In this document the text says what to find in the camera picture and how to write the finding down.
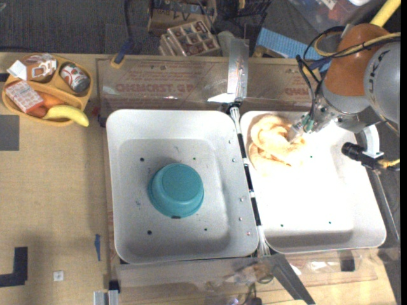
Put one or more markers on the black cylinder on white bracket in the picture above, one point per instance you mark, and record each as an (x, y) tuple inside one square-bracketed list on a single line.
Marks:
[(365, 156)]

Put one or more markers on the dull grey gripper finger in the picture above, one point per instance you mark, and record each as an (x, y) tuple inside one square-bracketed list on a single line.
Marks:
[(295, 132)]

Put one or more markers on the red and white can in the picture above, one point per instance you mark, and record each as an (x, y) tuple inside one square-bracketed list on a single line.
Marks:
[(74, 78)]

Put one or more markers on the orange carrot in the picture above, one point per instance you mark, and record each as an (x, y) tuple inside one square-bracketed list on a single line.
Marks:
[(51, 101)]

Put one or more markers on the yellow divided plate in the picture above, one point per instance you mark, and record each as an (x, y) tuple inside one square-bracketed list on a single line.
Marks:
[(47, 89)]

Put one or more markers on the teal bowl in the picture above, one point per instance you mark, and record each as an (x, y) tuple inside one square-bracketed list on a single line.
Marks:
[(176, 189)]

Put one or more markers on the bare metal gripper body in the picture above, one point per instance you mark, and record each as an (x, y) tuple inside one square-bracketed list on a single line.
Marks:
[(325, 117)]

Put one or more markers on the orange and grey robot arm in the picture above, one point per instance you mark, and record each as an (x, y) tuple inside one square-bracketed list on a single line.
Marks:
[(346, 62)]

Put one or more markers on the white plastic tray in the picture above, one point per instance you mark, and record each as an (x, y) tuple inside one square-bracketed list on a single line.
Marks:
[(219, 157), (318, 202)]

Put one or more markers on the brown cardboard board red print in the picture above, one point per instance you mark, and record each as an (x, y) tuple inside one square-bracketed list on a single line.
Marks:
[(178, 81)]

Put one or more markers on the red and white packet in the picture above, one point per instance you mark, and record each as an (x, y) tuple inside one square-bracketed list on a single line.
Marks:
[(23, 96)]

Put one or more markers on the yellow banana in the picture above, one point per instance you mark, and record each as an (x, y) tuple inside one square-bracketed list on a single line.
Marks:
[(68, 112)]

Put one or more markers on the pale orange bread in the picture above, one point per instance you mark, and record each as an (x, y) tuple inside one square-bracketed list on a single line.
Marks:
[(270, 138)]

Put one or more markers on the white and orange carton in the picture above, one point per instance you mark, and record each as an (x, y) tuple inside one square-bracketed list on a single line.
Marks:
[(38, 68)]

